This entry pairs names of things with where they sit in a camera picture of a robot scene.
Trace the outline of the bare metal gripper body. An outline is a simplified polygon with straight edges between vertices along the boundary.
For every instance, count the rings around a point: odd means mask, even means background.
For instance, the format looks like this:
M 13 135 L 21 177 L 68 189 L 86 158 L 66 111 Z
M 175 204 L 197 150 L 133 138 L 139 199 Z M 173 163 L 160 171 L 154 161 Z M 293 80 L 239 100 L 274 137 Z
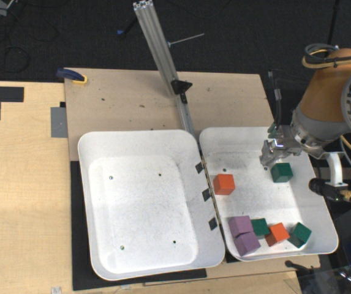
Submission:
M 321 140 L 306 131 L 302 126 L 295 124 L 277 127 L 273 124 L 268 129 L 268 141 L 272 149 L 284 149 L 287 157 L 299 156 L 302 152 L 320 157 L 327 141 Z

